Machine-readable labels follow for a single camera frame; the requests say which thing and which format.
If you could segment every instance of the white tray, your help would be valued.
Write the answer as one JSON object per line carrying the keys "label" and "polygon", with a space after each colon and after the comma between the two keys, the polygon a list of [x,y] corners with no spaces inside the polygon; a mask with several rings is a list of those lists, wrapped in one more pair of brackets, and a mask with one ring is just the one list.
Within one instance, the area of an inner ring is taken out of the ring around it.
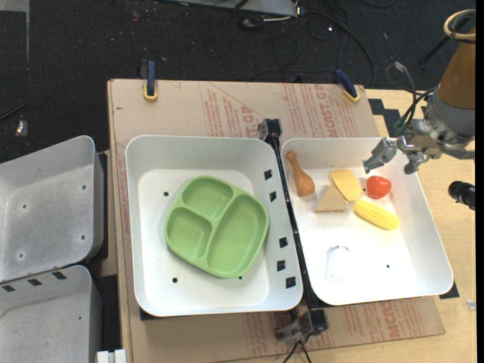
{"label": "white tray", "polygon": [[0,165],[0,282],[92,258],[104,233],[104,179],[88,136]]}
{"label": "white tray", "polygon": [[[276,156],[269,145],[255,138],[144,135],[129,142],[126,170],[135,295],[143,310],[166,317],[283,311],[299,303],[299,261]],[[166,245],[163,225],[169,208],[182,186],[199,175],[226,180],[268,208],[265,244],[239,278],[209,275]]]}
{"label": "white tray", "polygon": [[[406,156],[399,151],[390,163],[365,173],[362,160],[369,158],[379,141],[301,138],[287,141],[281,149],[311,286],[319,299],[331,305],[438,295],[453,284],[452,270],[417,174],[404,173]],[[314,197],[297,196],[292,168],[285,158],[291,150],[315,182]],[[361,198],[395,213],[401,221],[399,228],[378,228],[359,218],[352,206],[347,213],[314,213],[330,184],[330,172],[338,168],[352,170],[362,188],[371,175],[390,179],[389,195],[375,200],[364,192]],[[333,282],[327,279],[327,267],[329,254],[337,246],[349,249],[349,267],[340,269],[346,275]]]}
{"label": "white tray", "polygon": [[0,363],[94,363],[101,298],[84,266],[0,285]]}

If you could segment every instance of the black carpet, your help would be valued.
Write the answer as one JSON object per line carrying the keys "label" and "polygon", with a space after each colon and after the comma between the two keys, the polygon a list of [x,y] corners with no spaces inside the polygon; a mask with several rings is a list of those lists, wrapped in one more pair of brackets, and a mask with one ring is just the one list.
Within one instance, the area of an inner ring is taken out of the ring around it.
{"label": "black carpet", "polygon": [[7,115],[25,105],[28,95],[26,15],[0,11],[0,163],[26,151],[26,142],[16,133],[26,108]]}
{"label": "black carpet", "polygon": [[[108,149],[106,83],[135,78],[144,58],[156,62],[158,79],[331,83],[340,68],[367,88],[408,86],[395,69],[392,81],[386,74],[399,61],[417,90],[434,87],[457,44],[446,42],[424,67],[421,58],[445,38],[445,19],[475,8],[476,0],[300,4],[306,14],[299,19],[242,30],[244,11],[152,0],[30,0],[29,102],[22,113],[29,131],[14,136],[19,113],[0,121],[0,162],[84,134],[99,151]],[[2,100],[11,104],[26,94],[6,88]]]}

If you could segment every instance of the toy tomato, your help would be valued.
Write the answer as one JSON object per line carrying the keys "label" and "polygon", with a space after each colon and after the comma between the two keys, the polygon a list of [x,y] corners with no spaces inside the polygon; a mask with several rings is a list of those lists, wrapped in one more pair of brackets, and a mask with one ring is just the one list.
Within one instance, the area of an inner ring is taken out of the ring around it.
{"label": "toy tomato", "polygon": [[366,181],[366,193],[373,199],[381,199],[392,189],[392,182],[382,176],[370,176]]}

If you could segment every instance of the blue clamp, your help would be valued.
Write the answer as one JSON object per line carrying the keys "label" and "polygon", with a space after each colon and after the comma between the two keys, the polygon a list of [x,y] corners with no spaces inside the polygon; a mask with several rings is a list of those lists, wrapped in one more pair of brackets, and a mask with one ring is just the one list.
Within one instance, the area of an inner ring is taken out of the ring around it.
{"label": "blue clamp", "polygon": [[356,87],[352,80],[340,69],[333,71],[334,81],[340,84],[344,90],[343,94],[352,102],[357,102],[360,95],[356,92]]}
{"label": "blue clamp", "polygon": [[146,64],[146,85],[143,86],[144,99],[155,101],[157,99],[157,81],[155,80],[154,60],[148,60]]}

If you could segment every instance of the green plate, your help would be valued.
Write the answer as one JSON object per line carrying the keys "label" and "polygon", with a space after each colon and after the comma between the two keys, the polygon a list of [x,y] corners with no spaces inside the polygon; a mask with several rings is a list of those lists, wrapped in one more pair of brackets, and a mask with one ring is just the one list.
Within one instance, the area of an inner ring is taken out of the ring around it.
{"label": "green plate", "polygon": [[172,252],[220,278],[240,277],[255,261],[269,226],[265,206],[212,176],[191,179],[168,213],[164,234]]}

